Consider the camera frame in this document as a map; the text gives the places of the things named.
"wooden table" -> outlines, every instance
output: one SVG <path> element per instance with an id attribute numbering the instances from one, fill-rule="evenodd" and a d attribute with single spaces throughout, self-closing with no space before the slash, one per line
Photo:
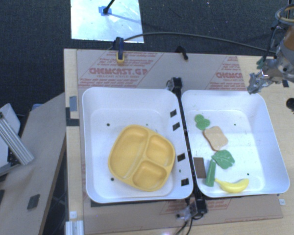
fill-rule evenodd
<path id="1" fill-rule="evenodd" d="M 238 56 L 243 79 L 248 84 L 249 73 L 256 72 L 256 61 L 259 57 Z M 65 51 L 66 78 L 66 107 L 70 107 L 70 95 L 77 94 L 77 60 L 76 50 Z M 273 128 L 281 149 L 281 153 L 289 174 L 291 186 L 289 190 L 281 194 L 279 198 L 284 217 L 282 219 L 269 219 L 249 222 L 224 223 L 213 225 L 194 225 L 191 234 L 232 234 L 232 235 L 251 235 L 251 234 L 294 234 L 294 114 L 286 107 L 286 101 L 294 97 L 294 84 L 289 88 L 282 85 L 271 85 L 264 88 L 260 95 L 266 101 L 268 112 L 272 121 Z M 69 113 L 70 119 L 77 119 L 78 108 Z M 83 196 L 82 196 L 82 168 L 80 162 L 80 137 L 79 128 L 76 126 L 67 127 L 67 153 L 68 153 L 68 183 L 69 183 L 69 211 L 70 221 L 83 220 Z M 116 233 L 120 235 L 158 235 L 175 234 L 177 227 L 156 230 L 143 230 L 133 232 Z"/>

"green vegetable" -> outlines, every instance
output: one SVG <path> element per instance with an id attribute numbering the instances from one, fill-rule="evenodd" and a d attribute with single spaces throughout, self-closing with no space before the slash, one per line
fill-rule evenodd
<path id="1" fill-rule="evenodd" d="M 215 174 L 216 174 L 216 162 L 214 160 L 210 160 L 208 173 L 206 177 L 206 186 L 209 186 L 209 187 L 214 186 Z"/>
<path id="2" fill-rule="evenodd" d="M 202 131 L 210 125 L 210 121 L 204 118 L 204 116 L 201 114 L 198 114 L 195 116 L 195 122 L 196 122 L 196 127 Z"/>
<path id="3" fill-rule="evenodd" d="M 235 163 L 231 153 L 227 150 L 217 151 L 211 158 L 214 159 L 222 169 L 228 169 Z"/>

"blue clamp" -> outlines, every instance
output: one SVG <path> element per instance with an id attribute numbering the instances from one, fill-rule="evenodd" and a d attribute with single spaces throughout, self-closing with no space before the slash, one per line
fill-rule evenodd
<path id="1" fill-rule="evenodd" d="M 124 39 L 122 37 L 117 37 L 113 42 L 113 49 L 117 50 L 116 58 L 118 63 L 124 63 Z"/>

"yellow plate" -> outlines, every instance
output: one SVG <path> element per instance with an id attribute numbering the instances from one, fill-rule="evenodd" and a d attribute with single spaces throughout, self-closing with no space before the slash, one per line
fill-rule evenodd
<path id="1" fill-rule="evenodd" d="M 115 141 L 108 166 L 124 183 L 155 191 L 167 181 L 174 160 L 175 149 L 169 140 L 143 126 L 129 125 Z"/>

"banana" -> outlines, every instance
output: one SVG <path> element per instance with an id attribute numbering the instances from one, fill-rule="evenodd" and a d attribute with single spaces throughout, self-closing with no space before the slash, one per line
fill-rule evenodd
<path id="1" fill-rule="evenodd" d="M 219 179 L 215 179 L 215 181 L 220 185 L 221 189 L 230 193 L 238 193 L 245 190 L 249 184 L 249 179 L 241 179 L 236 183 L 229 183 L 225 181 L 220 181 Z"/>

